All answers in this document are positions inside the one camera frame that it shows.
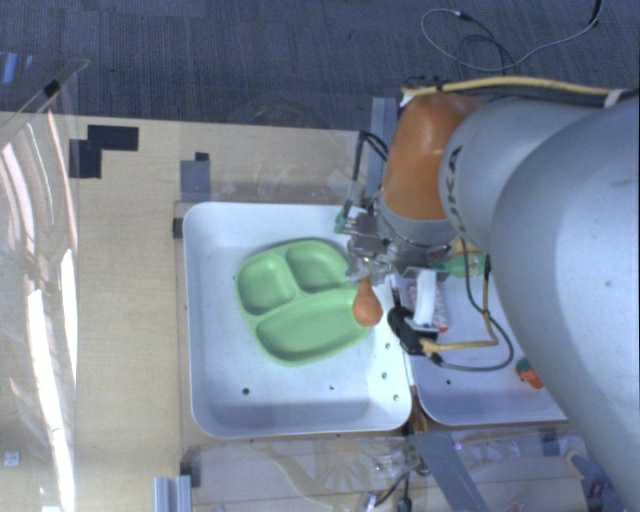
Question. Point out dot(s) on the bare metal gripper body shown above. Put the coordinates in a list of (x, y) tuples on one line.
[(369, 236)]

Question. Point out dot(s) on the white plastic tray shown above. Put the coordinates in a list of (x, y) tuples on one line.
[(475, 395), (290, 395)]

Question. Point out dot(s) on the orange toy carrot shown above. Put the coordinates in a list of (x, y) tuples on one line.
[(530, 375)]

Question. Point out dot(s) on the green toy bottle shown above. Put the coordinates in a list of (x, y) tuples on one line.
[(457, 266)]

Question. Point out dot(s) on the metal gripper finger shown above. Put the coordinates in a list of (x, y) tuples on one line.
[(355, 275), (383, 273)]

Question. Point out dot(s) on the green divided plate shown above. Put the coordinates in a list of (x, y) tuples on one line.
[(300, 325)]

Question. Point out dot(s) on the red and white packet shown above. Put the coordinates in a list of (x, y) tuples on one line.
[(440, 310)]

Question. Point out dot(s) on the black cylinder on white bracket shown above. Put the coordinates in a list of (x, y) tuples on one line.
[(419, 336)]

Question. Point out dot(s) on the orange toy pear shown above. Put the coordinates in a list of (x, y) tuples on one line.
[(367, 307)]

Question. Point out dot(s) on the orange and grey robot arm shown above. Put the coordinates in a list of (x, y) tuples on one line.
[(540, 225)]

